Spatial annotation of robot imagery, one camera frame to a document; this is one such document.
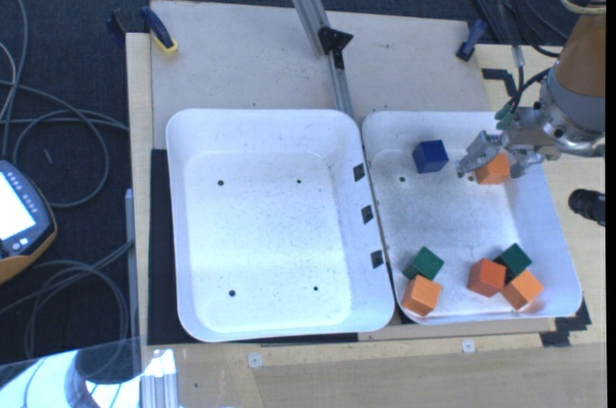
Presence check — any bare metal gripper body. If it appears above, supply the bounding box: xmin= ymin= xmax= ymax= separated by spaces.
xmin=500 ymin=98 xmax=606 ymax=163

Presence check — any orange cube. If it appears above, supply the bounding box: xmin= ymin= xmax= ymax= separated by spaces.
xmin=466 ymin=257 xmax=508 ymax=298
xmin=500 ymin=269 xmax=546 ymax=313
xmin=474 ymin=152 xmax=512 ymax=186
xmin=399 ymin=274 xmax=444 ymax=318

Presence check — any blue cube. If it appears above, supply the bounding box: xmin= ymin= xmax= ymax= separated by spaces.
xmin=411 ymin=140 xmax=450 ymax=175

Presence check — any white plastic tray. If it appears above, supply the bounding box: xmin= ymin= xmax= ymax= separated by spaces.
xmin=360 ymin=109 xmax=584 ymax=327
xmin=165 ymin=107 xmax=398 ymax=344

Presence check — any green cube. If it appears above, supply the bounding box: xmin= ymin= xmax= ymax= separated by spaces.
xmin=401 ymin=245 xmax=446 ymax=282
xmin=494 ymin=242 xmax=534 ymax=277

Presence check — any pale wood board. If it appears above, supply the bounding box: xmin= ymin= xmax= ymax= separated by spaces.
xmin=148 ymin=0 xmax=554 ymax=344

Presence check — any black cylinder on white bracket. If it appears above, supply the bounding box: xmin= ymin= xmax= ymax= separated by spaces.
xmin=567 ymin=188 xmax=606 ymax=227

